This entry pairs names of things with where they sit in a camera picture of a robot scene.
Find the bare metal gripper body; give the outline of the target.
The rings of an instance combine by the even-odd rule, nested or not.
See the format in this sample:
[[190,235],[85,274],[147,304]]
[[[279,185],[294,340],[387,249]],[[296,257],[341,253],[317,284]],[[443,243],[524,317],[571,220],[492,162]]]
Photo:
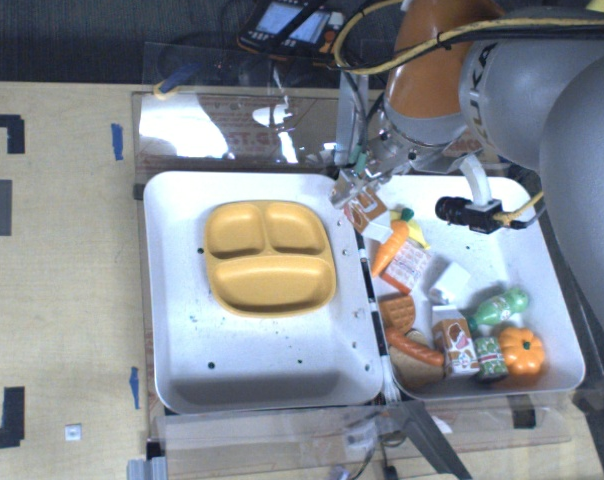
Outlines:
[[350,182],[368,182],[410,171],[449,174],[463,161],[447,154],[462,135],[459,113],[410,118],[377,111],[357,126],[355,144],[340,176]]

